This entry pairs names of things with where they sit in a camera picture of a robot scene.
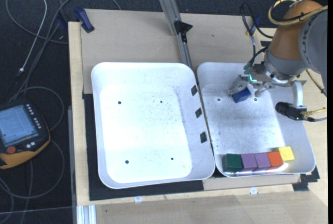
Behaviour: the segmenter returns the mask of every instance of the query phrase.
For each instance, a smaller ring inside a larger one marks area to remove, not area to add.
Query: black floor
[[[48,13],[41,35],[45,36],[51,24],[54,13],[60,5],[58,0],[46,0]],[[158,0],[116,0],[123,10],[161,11]],[[267,19],[267,11],[276,0],[176,0],[180,12],[197,14],[240,15],[239,7],[247,3],[256,16],[260,16],[259,25],[274,27]],[[315,0],[327,5],[328,0]],[[42,0],[8,0],[8,9],[13,18],[29,31],[37,32],[44,14]],[[63,8],[65,17],[74,21],[73,9],[76,6],[84,8],[117,9],[110,0],[72,0]],[[67,31],[60,27],[53,39],[66,43]],[[31,59],[25,72],[17,78],[17,72],[22,67],[34,36],[19,28],[6,10],[6,0],[0,0],[0,103],[5,103],[15,95],[23,81],[27,78],[29,68],[38,52],[43,47],[44,41],[37,40]],[[30,199],[28,210],[48,209],[48,214],[27,213],[23,223],[71,223],[71,209],[57,209],[70,207],[71,186],[69,169],[69,133],[67,109],[71,104],[70,99],[70,71],[68,45],[49,43],[45,47],[39,63],[31,74],[29,87],[49,88],[56,92],[63,100],[65,115],[60,124],[51,132],[52,140],[58,144],[65,157],[65,173],[60,183],[50,193],[35,199]],[[61,104],[58,98],[50,91],[34,88],[27,91],[29,97],[39,108],[50,127],[54,126],[61,116]],[[33,186],[32,195],[48,191],[57,181],[62,170],[61,155],[57,147],[51,143],[42,153],[32,160]],[[0,179],[4,180],[10,190],[15,194],[28,195],[30,187],[30,163],[18,167],[0,170]],[[25,199],[14,198],[13,212],[24,210]],[[0,189],[0,212],[11,211],[10,196]],[[5,223],[19,223],[18,213]]]

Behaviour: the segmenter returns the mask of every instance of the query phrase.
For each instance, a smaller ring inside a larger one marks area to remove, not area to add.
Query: white tray
[[[234,103],[227,91],[236,77],[244,74],[243,67],[243,63],[206,62],[197,70],[216,167],[227,177],[311,172],[315,158],[303,122],[275,111],[277,102],[293,103],[291,87],[275,87],[256,98],[248,85],[251,97]],[[276,170],[223,172],[225,154],[269,152],[284,146],[292,148],[295,160]]]
[[[103,62],[93,68],[92,84],[98,172],[106,186],[129,188],[212,175],[214,156],[189,67]]]

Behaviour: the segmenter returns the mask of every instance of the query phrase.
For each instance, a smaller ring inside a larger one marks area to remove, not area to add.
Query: orange block
[[[279,168],[283,165],[280,152],[268,152],[267,155],[271,163],[271,167],[269,169]]]

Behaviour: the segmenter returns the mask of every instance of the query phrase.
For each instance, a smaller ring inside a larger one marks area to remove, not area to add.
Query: emergency stop button
[[[16,148],[15,147],[13,147],[13,146],[11,146],[11,147],[8,147],[7,148],[7,153],[8,154],[14,154],[16,152]]]

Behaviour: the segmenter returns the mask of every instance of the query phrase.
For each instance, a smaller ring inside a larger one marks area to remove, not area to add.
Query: block
[[[283,162],[295,160],[291,147],[279,147],[278,151],[280,152]]]
[[[283,165],[283,160],[279,151],[268,152],[267,155],[271,163],[269,169],[277,169]]]
[[[250,90],[246,87],[243,91],[235,93],[232,95],[235,103],[242,102],[246,100],[251,95]]]
[[[257,161],[254,154],[241,154],[241,161],[243,163],[242,172],[252,172],[258,168]]]
[[[254,154],[255,160],[257,162],[258,168],[255,170],[267,170],[271,167],[270,159],[267,153],[256,153]]]
[[[239,154],[226,154],[222,157],[222,165],[224,172],[238,172],[243,166],[241,156]]]

